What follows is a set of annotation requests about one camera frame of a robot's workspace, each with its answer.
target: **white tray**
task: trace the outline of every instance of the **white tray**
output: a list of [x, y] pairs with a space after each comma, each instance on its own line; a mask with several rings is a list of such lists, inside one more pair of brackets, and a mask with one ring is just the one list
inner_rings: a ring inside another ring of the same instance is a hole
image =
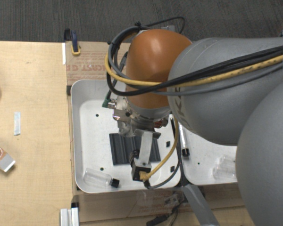
[[[123, 90], [124, 85], [119, 83], [118, 89]], [[113, 110], [103, 108], [102, 102], [108, 92], [105, 80], [81, 80], [73, 84], [71, 89], [74, 155], [75, 155], [75, 181], [77, 186], [86, 193], [103, 193], [112, 191], [128, 191], [145, 189], [143, 183], [132, 180], [131, 166], [113, 165], [110, 149], [110, 133], [117, 133], [117, 122], [112, 118]], [[235, 183], [233, 178], [213, 177], [213, 168], [218, 164], [222, 155], [235, 158], [236, 146], [216, 145], [184, 129], [191, 155], [183, 158], [183, 169], [187, 179], [196, 185], [211, 185]], [[158, 139], [160, 158], [164, 158], [170, 147], [166, 141], [173, 142], [171, 123], [165, 128], [157, 129], [161, 133]], [[156, 185], [171, 175], [170, 168], [178, 162], [176, 152], [166, 164], [155, 173], [150, 183]], [[99, 187], [86, 184], [83, 174], [86, 168], [92, 168], [111, 175], [120, 180], [119, 188]], [[173, 187], [180, 180], [180, 171], [163, 187]]]

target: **yellow cable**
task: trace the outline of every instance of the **yellow cable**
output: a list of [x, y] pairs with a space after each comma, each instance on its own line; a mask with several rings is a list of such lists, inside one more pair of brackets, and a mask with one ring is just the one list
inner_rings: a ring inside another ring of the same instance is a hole
[[[242, 75], [245, 73], [249, 73], [258, 69], [263, 69], [266, 68], [268, 66], [272, 66], [275, 64], [278, 64], [280, 62], [283, 61], [283, 55], [271, 58], [269, 60], [254, 64], [254, 65], [250, 65], [241, 69], [237, 69], [237, 70], [233, 70], [230, 72], [226, 72], [226, 73], [222, 73], [219, 75], [215, 75], [215, 76], [211, 76], [211, 77], [207, 77], [207, 78], [203, 78], [203, 79], [199, 79], [199, 80], [194, 80], [194, 81], [189, 81], [186, 83], [182, 83], [179, 85], [174, 85], [172, 87], [188, 87], [188, 86], [196, 86], [196, 85], [202, 85], [202, 84], [208, 84], [208, 83], [212, 83], [212, 82], [216, 82], [216, 81], [221, 81], [221, 80], [225, 80], [225, 79], [229, 79], [238, 75]], [[135, 80], [131, 80], [131, 79], [126, 79], [123, 78], [121, 76], [118, 76], [117, 74], [113, 73], [112, 70], [109, 67], [109, 63], [108, 63], [108, 54], [106, 54], [105, 57], [105, 68], [108, 72], [108, 74], [113, 77], [114, 79], [121, 81], [123, 83], [126, 84], [130, 84], [130, 85], [139, 85], [139, 86], [153, 86], [153, 85], [158, 85], [161, 84], [161, 82], [150, 82], [150, 81], [135, 81]]]
[[179, 125], [177, 119], [174, 117], [174, 123], [175, 123], [175, 138], [174, 138], [174, 143], [169, 151], [169, 153], [166, 155], [166, 157], [154, 168], [151, 172], [146, 173], [144, 171], [140, 171], [140, 179], [143, 181], [148, 180], [154, 173], [158, 171], [166, 163], [166, 161], [170, 158], [170, 156], [173, 154], [174, 150], [176, 149], [177, 142], [178, 142], [178, 137], [179, 137]]

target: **wooden table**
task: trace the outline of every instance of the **wooden table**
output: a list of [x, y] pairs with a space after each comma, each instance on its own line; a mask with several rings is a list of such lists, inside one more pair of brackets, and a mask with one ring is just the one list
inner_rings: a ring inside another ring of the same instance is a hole
[[[0, 226], [58, 226], [73, 197], [66, 67], [61, 43], [0, 41], [0, 146], [15, 160], [0, 171]], [[21, 134], [14, 136], [14, 112]], [[244, 207], [214, 211], [221, 225], [252, 226]], [[145, 225], [151, 217], [83, 223]], [[199, 225], [193, 213], [174, 225]]]

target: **orange object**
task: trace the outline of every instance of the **orange object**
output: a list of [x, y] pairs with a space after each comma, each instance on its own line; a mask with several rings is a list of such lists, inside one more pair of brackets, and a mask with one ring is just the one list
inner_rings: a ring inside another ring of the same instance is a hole
[[[191, 45], [189, 39], [173, 31], [162, 29], [144, 31], [133, 39], [129, 47], [126, 75], [138, 81], [167, 81], [174, 61], [189, 45]], [[135, 89], [126, 86], [126, 91], [133, 90]], [[145, 109], [168, 106], [167, 96], [153, 93], [128, 97], [128, 100]]]

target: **gray carpet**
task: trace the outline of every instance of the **gray carpet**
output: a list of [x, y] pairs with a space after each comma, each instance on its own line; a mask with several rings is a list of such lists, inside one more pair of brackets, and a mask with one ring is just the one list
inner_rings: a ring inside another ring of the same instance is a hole
[[[108, 41], [126, 27], [184, 16], [184, 35], [259, 38], [283, 28], [283, 0], [0, 0], [0, 40]], [[178, 29], [180, 21], [173, 23]]]

